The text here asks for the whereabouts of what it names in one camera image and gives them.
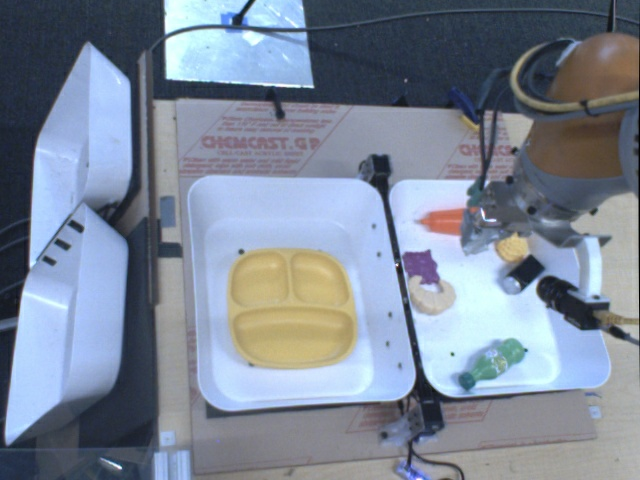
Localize black cylinder on white bracket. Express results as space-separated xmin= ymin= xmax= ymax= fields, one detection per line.
xmin=536 ymin=234 xmax=614 ymax=330

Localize brown cardboard board red print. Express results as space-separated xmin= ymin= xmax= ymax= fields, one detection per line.
xmin=174 ymin=98 xmax=599 ymax=477

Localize beige croissant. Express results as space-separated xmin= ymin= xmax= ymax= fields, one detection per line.
xmin=407 ymin=274 xmax=458 ymax=316

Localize green bottle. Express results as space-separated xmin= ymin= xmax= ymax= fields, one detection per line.
xmin=457 ymin=337 xmax=531 ymax=392

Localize black can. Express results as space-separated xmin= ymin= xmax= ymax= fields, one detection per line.
xmin=501 ymin=254 xmax=547 ymax=296

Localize yellow biscuit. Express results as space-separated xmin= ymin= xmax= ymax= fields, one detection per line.
xmin=494 ymin=232 xmax=532 ymax=264

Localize orange carrot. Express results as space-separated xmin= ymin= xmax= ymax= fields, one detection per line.
xmin=416 ymin=207 xmax=469 ymax=236

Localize white plastic tray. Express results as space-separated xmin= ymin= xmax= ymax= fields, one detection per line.
xmin=388 ymin=178 xmax=613 ymax=399
xmin=186 ymin=174 xmax=418 ymax=412

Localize purple grapes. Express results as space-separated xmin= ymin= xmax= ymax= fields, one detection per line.
xmin=401 ymin=249 xmax=441 ymax=286

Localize thin black and white rod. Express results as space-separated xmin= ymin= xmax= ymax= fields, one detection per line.
xmin=375 ymin=176 xmax=437 ymax=410

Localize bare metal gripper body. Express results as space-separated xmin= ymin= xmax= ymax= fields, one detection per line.
xmin=468 ymin=180 xmax=547 ymax=242

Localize yellow divided plate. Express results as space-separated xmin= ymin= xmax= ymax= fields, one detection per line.
xmin=227 ymin=247 xmax=359 ymax=370

